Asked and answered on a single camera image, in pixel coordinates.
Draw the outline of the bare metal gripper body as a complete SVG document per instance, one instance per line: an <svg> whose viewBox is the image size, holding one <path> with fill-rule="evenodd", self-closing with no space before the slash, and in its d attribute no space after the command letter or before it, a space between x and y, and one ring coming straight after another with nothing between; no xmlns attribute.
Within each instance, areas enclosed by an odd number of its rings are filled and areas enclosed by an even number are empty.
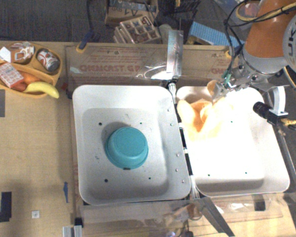
<svg viewBox="0 0 296 237"><path fill-rule="evenodd" d="M215 83L215 93L229 93L247 88L259 75L251 67L238 66L225 70L221 78Z"/></svg>

